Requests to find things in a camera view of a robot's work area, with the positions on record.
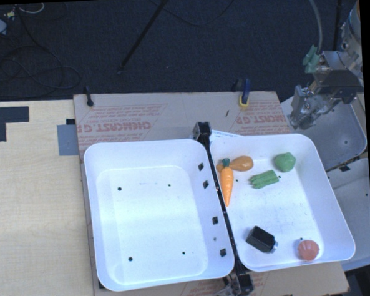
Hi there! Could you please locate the green toy pepper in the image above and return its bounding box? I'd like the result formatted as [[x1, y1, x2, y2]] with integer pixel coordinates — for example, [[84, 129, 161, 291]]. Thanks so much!
[[273, 151, 298, 174]]

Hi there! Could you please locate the thin black rod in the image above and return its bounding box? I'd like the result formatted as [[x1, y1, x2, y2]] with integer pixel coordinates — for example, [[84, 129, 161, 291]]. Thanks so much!
[[200, 132, 249, 279]]

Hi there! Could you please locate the black box with silver cap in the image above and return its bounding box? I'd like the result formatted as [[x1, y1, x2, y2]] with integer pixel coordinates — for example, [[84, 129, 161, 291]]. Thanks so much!
[[244, 224, 279, 255]]

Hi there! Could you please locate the green toy bean bundle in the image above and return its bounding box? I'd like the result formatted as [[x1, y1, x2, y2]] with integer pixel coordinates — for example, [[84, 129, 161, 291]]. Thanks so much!
[[248, 169, 281, 190]]

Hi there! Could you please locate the yellow-orange toy chicken leg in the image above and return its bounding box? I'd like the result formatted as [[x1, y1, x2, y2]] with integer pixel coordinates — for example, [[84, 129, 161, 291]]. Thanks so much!
[[215, 154, 255, 174]]

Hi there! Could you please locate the orange toy carrot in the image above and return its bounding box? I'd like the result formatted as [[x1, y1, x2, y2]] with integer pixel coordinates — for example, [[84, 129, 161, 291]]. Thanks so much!
[[218, 157, 236, 208]]

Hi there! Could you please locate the white paper slip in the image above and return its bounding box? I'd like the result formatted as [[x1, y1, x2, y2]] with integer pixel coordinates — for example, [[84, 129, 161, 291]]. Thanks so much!
[[210, 127, 245, 141]]

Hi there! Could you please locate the black block with wires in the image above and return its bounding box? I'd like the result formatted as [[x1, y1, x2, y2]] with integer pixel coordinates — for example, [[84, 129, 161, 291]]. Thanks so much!
[[192, 121, 213, 142], [235, 272, 255, 296]]

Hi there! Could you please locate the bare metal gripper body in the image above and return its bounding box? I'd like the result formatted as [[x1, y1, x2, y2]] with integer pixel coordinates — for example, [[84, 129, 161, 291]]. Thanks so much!
[[309, 19, 367, 106]]

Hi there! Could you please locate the white plastic tray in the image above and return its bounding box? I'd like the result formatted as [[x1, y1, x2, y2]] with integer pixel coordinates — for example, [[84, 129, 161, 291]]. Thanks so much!
[[208, 124, 358, 275], [82, 134, 237, 294]]

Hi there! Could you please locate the brown cardboard board red print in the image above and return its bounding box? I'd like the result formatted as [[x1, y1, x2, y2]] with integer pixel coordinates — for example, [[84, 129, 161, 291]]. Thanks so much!
[[72, 78, 351, 296]]

